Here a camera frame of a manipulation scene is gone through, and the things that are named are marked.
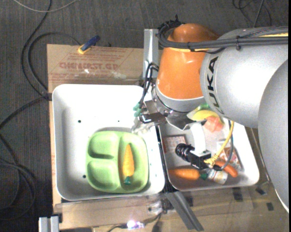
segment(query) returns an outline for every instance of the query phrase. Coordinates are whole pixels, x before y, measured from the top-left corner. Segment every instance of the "green connector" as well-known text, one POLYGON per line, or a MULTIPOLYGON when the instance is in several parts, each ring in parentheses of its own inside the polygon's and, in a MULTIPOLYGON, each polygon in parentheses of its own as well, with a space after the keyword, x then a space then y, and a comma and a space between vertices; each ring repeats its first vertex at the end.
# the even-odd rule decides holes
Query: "green connector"
POLYGON ((134 113, 135 117, 139 117, 141 114, 141 108, 138 108, 137 111, 134 113))
POLYGON ((197 107, 197 111, 200 111, 200 110, 208 110, 208 109, 210 109, 210 106, 207 103, 200 104, 197 107))
POLYGON ((124 180, 124 184, 125 185, 130 185, 131 184, 131 178, 129 176, 127 176, 124 180))
POLYGON ((206 174, 206 173, 200 175, 200 178, 203 180, 206 180, 207 177, 208 177, 208 174, 206 174))
POLYGON ((138 103, 134 106, 133 110, 134 110, 134 111, 137 111, 137 110, 139 109, 139 107, 140 107, 140 103, 138 102, 138 103))

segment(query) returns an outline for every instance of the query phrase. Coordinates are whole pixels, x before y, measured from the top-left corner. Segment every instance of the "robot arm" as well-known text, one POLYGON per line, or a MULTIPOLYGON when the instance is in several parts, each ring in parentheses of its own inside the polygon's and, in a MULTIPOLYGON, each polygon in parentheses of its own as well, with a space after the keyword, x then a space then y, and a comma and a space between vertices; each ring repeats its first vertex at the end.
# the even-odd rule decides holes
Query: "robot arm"
POLYGON ((164 47, 152 89, 158 113, 183 130, 192 122, 187 114, 206 102, 220 116, 258 128, 267 171, 289 210, 288 27, 218 37, 176 19, 162 25, 158 38, 164 47))

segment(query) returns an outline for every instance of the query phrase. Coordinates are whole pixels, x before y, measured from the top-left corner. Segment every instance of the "red object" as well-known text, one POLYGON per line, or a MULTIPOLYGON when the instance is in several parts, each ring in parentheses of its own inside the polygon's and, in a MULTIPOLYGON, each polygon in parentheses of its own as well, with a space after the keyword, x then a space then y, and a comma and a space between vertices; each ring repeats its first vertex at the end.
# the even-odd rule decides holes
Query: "red object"
POLYGON ((223 128, 223 124, 220 122, 219 117, 209 116, 204 126, 211 132, 220 131, 223 128))

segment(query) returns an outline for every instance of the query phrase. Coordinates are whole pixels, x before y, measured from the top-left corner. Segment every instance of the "carrot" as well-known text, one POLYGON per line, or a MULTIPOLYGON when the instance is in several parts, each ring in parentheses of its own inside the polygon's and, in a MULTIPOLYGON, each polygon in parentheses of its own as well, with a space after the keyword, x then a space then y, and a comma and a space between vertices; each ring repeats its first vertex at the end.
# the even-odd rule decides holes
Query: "carrot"
POLYGON ((177 168, 168 170, 169 174, 186 179, 197 180, 200 177, 200 173, 197 169, 192 168, 177 168))
POLYGON ((135 171, 134 159, 132 156, 130 144, 126 145, 122 171, 123 175, 126 177, 124 183, 129 185, 131 183, 130 177, 134 174, 135 171))
MULTIPOLYGON (((224 164, 225 164, 225 162, 219 161, 219 160, 217 160, 215 162, 215 165, 217 165, 219 167, 222 167, 224 164)), ((224 170, 234 178, 236 178, 238 176, 238 171, 229 164, 224 168, 224 170)))

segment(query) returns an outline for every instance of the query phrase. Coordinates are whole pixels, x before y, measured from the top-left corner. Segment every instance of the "white tray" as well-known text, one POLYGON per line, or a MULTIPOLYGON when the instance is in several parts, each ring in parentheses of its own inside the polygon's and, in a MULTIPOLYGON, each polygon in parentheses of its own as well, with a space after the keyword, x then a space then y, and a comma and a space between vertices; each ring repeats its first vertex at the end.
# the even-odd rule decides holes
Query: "white tray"
POLYGON ((133 107, 140 100, 139 86, 64 84, 52 96, 56 183, 59 194, 68 201, 122 196, 151 195, 165 184, 157 134, 154 127, 143 135, 149 159, 146 187, 132 194, 114 194, 95 190, 87 182, 86 147, 88 138, 101 130, 127 131, 133 126, 133 107))
MULTIPOLYGON (((191 144, 196 150, 203 151, 206 148, 212 153, 211 155, 214 155, 217 152, 217 142, 226 138, 229 132, 228 120, 224 119, 224 122, 223 129, 220 132, 216 131, 214 133, 205 129, 199 123, 193 124, 190 130, 184 131, 165 124, 160 126, 160 136, 164 138, 172 135, 185 135, 187 144, 191 144)), ((197 181, 187 181, 169 176, 169 181, 174 188, 180 191, 244 187, 256 184, 260 178, 259 169, 245 127, 238 123, 234 124, 233 143, 242 166, 242 170, 238 172, 238 177, 232 178, 228 176, 224 185, 209 180, 202 180, 201 178, 197 181)), ((190 165, 189 162, 176 155, 174 151, 164 154, 164 157, 167 169, 190 165)))

